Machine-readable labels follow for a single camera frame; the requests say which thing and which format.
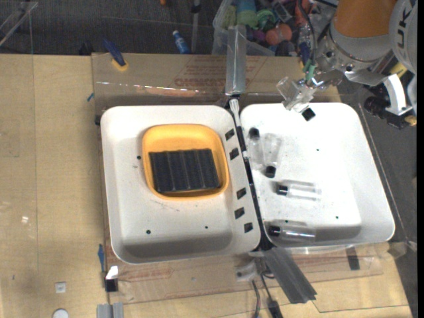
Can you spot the blue bottle with white cap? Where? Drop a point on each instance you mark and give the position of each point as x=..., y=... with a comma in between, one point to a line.
x=181, y=41

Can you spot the clear bin of toys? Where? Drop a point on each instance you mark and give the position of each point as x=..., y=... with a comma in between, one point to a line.
x=261, y=15

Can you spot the black ribbed rack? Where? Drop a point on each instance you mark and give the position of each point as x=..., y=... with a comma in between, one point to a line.
x=183, y=171

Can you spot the black cylinder on white bracket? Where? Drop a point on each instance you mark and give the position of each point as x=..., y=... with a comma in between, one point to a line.
x=395, y=94

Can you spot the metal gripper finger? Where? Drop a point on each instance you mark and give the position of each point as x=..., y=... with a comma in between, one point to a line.
x=329, y=78
x=306, y=85

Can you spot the brown cardboard board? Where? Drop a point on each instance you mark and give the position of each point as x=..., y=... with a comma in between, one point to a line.
x=205, y=71

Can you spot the white plastic tray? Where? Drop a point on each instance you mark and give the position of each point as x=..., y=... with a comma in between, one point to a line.
x=331, y=164
x=172, y=224

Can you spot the orange plastic bowl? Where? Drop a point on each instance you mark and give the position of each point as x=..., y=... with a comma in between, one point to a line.
x=180, y=136

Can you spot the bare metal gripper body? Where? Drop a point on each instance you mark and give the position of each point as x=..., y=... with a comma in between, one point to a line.
x=356, y=69

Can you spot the clear bottle with black cap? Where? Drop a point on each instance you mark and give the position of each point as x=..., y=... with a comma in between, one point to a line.
x=291, y=232
x=272, y=151
x=295, y=94
x=298, y=190
x=255, y=146

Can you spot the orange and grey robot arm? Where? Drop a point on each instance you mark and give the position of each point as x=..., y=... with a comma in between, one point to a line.
x=364, y=8

